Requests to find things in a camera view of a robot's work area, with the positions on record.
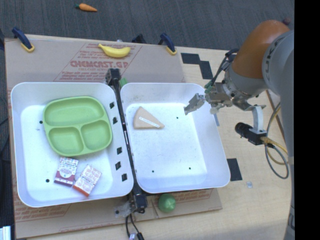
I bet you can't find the white plastic tray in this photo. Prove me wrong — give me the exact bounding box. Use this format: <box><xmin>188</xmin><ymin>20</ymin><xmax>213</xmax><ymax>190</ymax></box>
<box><xmin>119</xmin><ymin>82</ymin><xmax>231</xmax><ymax>195</ymax></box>
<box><xmin>10</xmin><ymin>81</ymin><xmax>135</xmax><ymax>208</ymax></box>

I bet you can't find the green divided plate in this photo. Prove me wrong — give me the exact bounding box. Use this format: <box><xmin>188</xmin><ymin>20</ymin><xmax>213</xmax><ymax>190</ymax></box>
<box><xmin>42</xmin><ymin>95</ymin><xmax>114</xmax><ymax>158</ymax></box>

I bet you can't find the orange and white carton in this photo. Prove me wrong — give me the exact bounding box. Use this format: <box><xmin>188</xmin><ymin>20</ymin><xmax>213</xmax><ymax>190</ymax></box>
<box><xmin>72</xmin><ymin>164</ymin><xmax>103</xmax><ymax>198</ymax></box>

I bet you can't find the tan toy bread slice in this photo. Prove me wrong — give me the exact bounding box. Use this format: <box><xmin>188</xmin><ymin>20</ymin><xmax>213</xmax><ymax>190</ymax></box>
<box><xmin>132</xmin><ymin>105</ymin><xmax>166</xmax><ymax>130</ymax></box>

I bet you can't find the thin black and white rod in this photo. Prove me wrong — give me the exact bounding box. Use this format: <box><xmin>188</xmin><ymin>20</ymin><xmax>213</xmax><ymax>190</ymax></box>
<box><xmin>112</xmin><ymin>77</ymin><xmax>141</xmax><ymax>197</ymax></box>

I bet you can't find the yellow banana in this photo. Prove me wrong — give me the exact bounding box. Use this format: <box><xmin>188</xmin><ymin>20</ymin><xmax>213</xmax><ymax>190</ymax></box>
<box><xmin>97</xmin><ymin>43</ymin><xmax>132</xmax><ymax>59</ymax></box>

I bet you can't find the orange carrot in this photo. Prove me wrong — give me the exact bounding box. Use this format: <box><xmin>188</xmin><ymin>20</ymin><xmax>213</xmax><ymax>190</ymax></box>
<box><xmin>74</xmin><ymin>2</ymin><xmax>98</xmax><ymax>13</ymax></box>

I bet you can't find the brown cardboard board red print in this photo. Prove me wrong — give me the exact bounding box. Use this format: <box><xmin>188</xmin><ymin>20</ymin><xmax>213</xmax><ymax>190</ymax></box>
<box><xmin>4</xmin><ymin>35</ymin><xmax>224</xmax><ymax>239</ymax></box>

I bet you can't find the black cylinder on white bracket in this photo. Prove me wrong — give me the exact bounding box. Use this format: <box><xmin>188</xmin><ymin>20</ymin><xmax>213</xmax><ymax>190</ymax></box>
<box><xmin>234</xmin><ymin>104</ymin><xmax>268</xmax><ymax>146</ymax></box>

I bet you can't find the maroon and white carton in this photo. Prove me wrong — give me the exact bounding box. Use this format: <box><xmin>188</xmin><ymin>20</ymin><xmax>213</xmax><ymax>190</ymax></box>
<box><xmin>53</xmin><ymin>156</ymin><xmax>80</xmax><ymax>188</ymax></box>

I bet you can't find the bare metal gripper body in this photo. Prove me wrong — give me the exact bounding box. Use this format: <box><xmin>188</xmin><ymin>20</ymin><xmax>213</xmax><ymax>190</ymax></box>
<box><xmin>205</xmin><ymin>81</ymin><xmax>251</xmax><ymax>111</ymax></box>

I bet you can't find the green round toy fruit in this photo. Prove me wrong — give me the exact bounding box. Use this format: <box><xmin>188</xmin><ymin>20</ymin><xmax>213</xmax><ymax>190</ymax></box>
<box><xmin>157</xmin><ymin>193</ymin><xmax>177</xmax><ymax>214</ymax></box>

